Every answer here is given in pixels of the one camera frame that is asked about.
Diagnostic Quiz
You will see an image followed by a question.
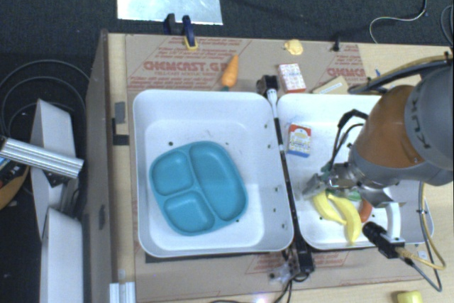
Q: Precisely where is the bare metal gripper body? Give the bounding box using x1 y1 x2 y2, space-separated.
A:
323 162 366 191

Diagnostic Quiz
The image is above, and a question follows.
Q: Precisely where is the yellow banana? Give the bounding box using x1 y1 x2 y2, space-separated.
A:
327 192 363 246
312 189 348 226

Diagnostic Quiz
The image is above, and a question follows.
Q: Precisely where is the orange red sausage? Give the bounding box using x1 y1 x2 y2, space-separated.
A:
358 199 374 224

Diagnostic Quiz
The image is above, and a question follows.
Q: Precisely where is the thin black and white rod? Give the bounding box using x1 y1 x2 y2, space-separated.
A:
267 88 306 262

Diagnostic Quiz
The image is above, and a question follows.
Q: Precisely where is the red yellow blue carton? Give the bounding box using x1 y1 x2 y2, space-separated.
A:
285 122 314 158

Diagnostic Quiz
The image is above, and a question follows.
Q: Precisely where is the white plastic tray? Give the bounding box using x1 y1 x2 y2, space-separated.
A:
132 88 295 258
276 92 434 251

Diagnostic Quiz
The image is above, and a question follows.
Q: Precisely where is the flat tan packet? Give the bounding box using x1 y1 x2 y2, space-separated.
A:
312 75 353 95

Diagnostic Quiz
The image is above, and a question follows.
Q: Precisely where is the red and white carton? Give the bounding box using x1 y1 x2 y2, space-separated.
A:
277 62 307 94

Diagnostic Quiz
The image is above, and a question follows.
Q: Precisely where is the blue divided plate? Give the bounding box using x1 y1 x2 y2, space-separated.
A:
148 140 248 237

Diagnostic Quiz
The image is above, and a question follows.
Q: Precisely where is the yellow green block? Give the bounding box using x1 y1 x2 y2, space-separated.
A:
396 290 423 303

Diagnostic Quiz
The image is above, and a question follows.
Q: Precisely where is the pale yellow toy food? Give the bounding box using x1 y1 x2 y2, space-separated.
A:
284 38 305 55

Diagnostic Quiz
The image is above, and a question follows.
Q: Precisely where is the orange carrot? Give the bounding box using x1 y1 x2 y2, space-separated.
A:
220 54 240 92

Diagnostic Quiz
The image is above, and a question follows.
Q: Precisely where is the brown cardboard board red print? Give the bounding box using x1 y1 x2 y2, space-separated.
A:
125 33 441 296

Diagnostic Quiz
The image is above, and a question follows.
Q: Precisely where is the black cylinder on white bracket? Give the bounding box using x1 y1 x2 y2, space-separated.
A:
361 200 407 260

